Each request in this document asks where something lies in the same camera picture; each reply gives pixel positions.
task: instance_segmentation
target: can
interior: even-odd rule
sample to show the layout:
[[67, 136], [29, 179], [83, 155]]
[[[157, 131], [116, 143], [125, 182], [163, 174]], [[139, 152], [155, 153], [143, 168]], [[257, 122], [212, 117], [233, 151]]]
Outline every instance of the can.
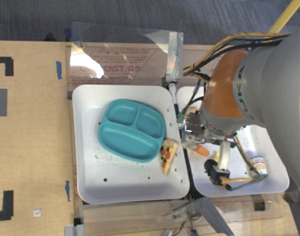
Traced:
[[[251, 158], [250, 161], [251, 161], [252, 165], [254, 166], [254, 168], [256, 168], [260, 174], [262, 174], [262, 175], [268, 174], [264, 157], [255, 156], [255, 157]], [[252, 176], [257, 177], [257, 174], [254, 171], [252, 171]]]

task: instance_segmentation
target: yellow pole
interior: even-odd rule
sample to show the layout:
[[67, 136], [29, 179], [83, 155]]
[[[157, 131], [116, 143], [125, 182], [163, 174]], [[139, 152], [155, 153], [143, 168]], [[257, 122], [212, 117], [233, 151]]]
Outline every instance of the yellow pole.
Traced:
[[299, 7], [300, 0], [292, 0], [277, 21], [273, 24], [268, 33], [279, 33]]

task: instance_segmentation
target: white tray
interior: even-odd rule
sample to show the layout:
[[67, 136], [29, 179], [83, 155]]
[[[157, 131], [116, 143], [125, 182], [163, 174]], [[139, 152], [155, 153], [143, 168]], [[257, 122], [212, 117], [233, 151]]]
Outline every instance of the white tray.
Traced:
[[[192, 96], [194, 87], [182, 87], [177, 91], [177, 100], [180, 111], [188, 103]], [[203, 88], [200, 88], [197, 97], [203, 96]], [[200, 108], [201, 102], [197, 102], [192, 107]], [[208, 159], [213, 159], [219, 152], [219, 146], [204, 144], [210, 151], [209, 157], [188, 149], [188, 157], [193, 174], [196, 189], [207, 197], [240, 196], [263, 193], [279, 193], [285, 191], [289, 186], [289, 177], [285, 166], [274, 149], [265, 128], [259, 126], [248, 126], [239, 131], [241, 144], [249, 158], [263, 156], [266, 159], [268, 178], [262, 182], [251, 184], [235, 191], [227, 191], [223, 187], [213, 185], [205, 173], [204, 163]], [[231, 172], [230, 178], [251, 177], [247, 165], [243, 161], [237, 148], [231, 149], [228, 170]]]
[[89, 204], [108, 204], [184, 197], [189, 191], [189, 180], [181, 146], [166, 176], [161, 168], [160, 154], [148, 163], [137, 163], [116, 156], [101, 146], [98, 123], [108, 105], [117, 99], [138, 101], [159, 111], [166, 123], [165, 138], [180, 144], [173, 100], [166, 89], [152, 86], [77, 87], [72, 101], [81, 198]]

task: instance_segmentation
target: toy pizza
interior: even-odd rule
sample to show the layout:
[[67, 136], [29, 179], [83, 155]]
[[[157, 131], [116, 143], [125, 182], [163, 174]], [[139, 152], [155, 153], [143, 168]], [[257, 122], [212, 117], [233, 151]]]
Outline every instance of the toy pizza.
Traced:
[[169, 171], [179, 143], [175, 140], [164, 140], [160, 149], [161, 163], [163, 174], [166, 175]]

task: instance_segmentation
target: wooden table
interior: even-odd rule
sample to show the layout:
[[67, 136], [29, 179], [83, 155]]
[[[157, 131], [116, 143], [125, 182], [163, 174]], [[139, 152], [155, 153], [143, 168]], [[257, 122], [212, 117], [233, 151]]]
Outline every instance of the wooden table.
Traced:
[[[68, 46], [70, 43], [0, 41], [0, 57], [14, 59], [14, 76], [5, 76], [4, 64], [0, 64], [0, 89], [7, 89], [7, 116], [0, 117], [0, 210], [3, 191], [14, 192], [14, 215], [11, 220], [0, 221], [0, 235], [63, 235], [64, 227], [73, 224]], [[56, 61], [61, 62], [62, 79], [58, 78]], [[275, 200], [281, 214], [277, 218], [238, 221], [239, 217], [226, 213], [233, 216], [229, 226], [237, 235], [298, 235], [288, 204], [279, 194]], [[231, 201], [232, 206], [241, 206], [237, 212], [250, 204], [235, 198]], [[223, 200], [214, 202], [223, 204]], [[41, 209], [41, 216], [34, 217], [34, 209]], [[205, 222], [197, 221], [195, 226], [200, 235], [215, 233]]]

